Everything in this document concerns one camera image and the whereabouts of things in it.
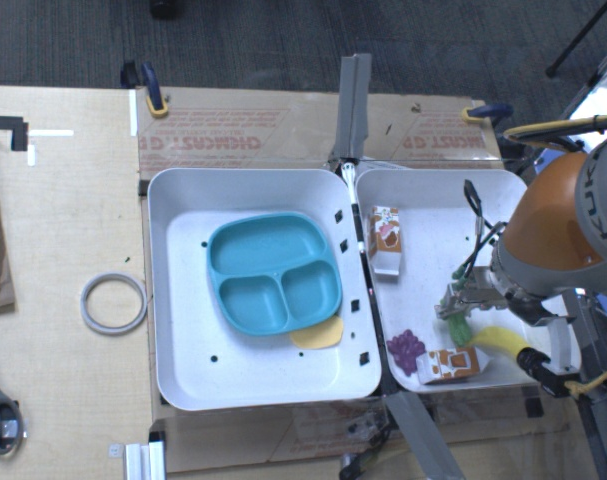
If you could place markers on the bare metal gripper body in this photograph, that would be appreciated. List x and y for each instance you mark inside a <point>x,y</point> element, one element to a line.
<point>483,288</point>

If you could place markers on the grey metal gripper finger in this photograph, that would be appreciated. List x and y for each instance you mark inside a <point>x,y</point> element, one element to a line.
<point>445,311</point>
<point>449,293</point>

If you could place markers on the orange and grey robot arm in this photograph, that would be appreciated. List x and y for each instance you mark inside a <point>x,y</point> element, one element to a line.
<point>553,218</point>

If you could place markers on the white plastic tray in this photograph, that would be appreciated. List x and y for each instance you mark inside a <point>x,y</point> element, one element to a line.
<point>263,368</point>
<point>428,298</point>

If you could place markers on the green broccoli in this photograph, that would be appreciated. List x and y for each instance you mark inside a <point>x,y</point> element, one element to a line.
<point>459,329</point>

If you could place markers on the yellow banana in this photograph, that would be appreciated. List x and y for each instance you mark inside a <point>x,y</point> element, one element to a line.
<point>500,339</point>

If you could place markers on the orange and white small carton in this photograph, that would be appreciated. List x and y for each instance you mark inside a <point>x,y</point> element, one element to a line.
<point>450,365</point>

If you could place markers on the purple grapes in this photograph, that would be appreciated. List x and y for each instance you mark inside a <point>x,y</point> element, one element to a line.
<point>405,350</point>

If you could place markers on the orange and white tall carton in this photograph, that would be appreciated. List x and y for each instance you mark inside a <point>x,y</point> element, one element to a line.
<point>384,240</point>

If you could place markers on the yellow round flat biscuit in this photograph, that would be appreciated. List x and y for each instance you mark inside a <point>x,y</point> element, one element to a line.
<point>320,339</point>

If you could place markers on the blue divided plate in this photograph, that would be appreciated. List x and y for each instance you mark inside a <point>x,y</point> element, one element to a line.
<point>263,253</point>

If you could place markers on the brown cardboard board red print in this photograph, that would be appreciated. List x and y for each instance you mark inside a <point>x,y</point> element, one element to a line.
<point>283,133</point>

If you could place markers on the black slanted pole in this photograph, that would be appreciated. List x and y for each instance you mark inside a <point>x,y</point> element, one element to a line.
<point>578,38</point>

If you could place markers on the black round object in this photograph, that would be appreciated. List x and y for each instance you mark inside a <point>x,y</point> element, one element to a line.
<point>162,4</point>

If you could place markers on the black cylinder on white bracket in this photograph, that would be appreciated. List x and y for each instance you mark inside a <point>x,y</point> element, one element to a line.
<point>543,368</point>

